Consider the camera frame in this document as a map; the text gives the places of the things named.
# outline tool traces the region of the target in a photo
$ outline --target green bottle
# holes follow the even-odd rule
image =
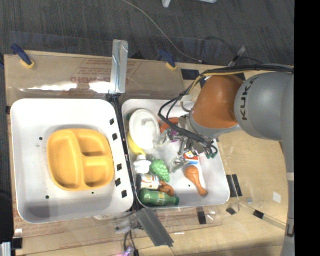
[[[169,196],[164,192],[149,191],[147,189],[141,191],[139,199],[144,205],[151,204],[154,206],[166,206],[168,204],[177,206],[180,202],[177,196]]]

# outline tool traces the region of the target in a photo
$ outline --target yellow clamp tip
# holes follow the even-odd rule
[[[33,60],[31,60],[31,65],[28,65],[26,62],[24,62],[22,59],[20,60],[20,63],[22,64],[22,65],[24,65],[26,68],[28,68],[28,69],[32,69],[33,67],[34,67],[34,65],[35,65],[35,62],[33,61]]]
[[[173,67],[173,66],[171,66],[168,62],[165,64],[166,65],[166,67],[168,68],[168,69],[170,69],[170,70],[172,70],[172,71],[175,71],[176,69],[177,69],[177,65],[175,66],[175,67]]]

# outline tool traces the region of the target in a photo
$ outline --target white wire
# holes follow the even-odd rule
[[[183,56],[185,56],[185,57],[187,57],[187,58],[189,58],[189,59],[191,59],[191,60],[194,60],[194,61],[197,61],[197,62],[199,62],[199,63],[202,63],[202,60],[196,59],[196,58],[193,58],[193,57],[190,57],[190,56],[184,54],[182,51],[180,51],[180,50],[178,49],[178,47],[174,44],[174,42],[172,42],[171,39],[166,35],[166,33],[163,32],[162,29],[157,25],[157,23],[155,23],[154,20],[153,20],[152,18],[150,18],[150,16],[149,16],[148,14],[146,14],[143,10],[141,10],[139,7],[135,6],[134,4],[132,4],[132,3],[128,2],[128,1],[126,1],[126,0],[122,0],[122,1],[125,2],[125,3],[127,3],[128,5],[136,8],[138,11],[142,12],[142,13],[155,25],[155,27],[164,35],[164,37],[173,45],[173,47],[174,47],[180,54],[182,54]]]

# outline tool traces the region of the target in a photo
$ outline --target dark floor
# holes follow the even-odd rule
[[[157,60],[164,49],[177,62],[226,66],[244,46],[238,65],[294,65],[294,0],[172,0],[169,8],[161,0],[126,1],[1,0],[0,52],[11,54],[16,43],[26,50],[111,56],[112,41],[119,39],[128,41],[131,58]],[[0,244],[11,235],[10,182],[0,70]]]

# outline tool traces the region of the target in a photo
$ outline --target yellow divided plate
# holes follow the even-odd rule
[[[67,191],[106,186],[115,173],[107,138],[91,129],[64,129],[48,139],[47,159],[53,182]]]

